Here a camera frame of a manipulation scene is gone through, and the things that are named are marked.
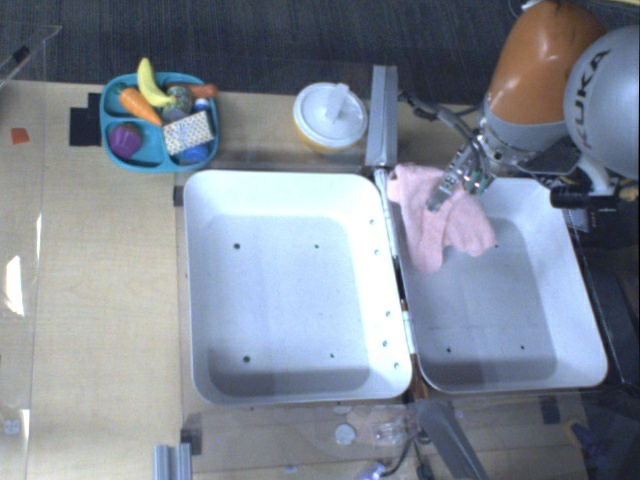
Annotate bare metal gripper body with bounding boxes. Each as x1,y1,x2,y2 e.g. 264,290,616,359
448,135,522,196

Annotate pink cloth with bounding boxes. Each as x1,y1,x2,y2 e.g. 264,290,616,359
386,162,498,275

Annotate white plastic tray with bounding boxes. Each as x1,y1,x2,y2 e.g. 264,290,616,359
387,175,610,396
182,168,414,407

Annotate yellow cup with white lid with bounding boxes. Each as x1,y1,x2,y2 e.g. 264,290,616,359
292,81,370,157

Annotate clear plastic bottle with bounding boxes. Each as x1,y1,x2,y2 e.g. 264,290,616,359
371,414,420,445

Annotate blue bottle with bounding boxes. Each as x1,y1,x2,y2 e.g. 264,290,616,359
176,142,211,166

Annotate patterned white carton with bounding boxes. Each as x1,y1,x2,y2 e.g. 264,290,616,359
161,110,217,157

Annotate green can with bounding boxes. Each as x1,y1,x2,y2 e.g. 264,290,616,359
166,85,194,117

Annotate blue divided plate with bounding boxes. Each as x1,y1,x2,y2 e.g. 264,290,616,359
98,71,221,175

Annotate yellow banana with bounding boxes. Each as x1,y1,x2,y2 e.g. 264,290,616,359
135,56,178,109

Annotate orange carrot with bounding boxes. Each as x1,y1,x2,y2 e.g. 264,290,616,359
118,86,164,128

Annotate purple grapes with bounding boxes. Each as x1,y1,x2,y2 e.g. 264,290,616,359
107,122,144,161

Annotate pale wood board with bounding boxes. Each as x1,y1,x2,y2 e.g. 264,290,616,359
0,79,601,480

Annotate black cylinder on white bracket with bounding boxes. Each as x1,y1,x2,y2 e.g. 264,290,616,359
548,157,640,230

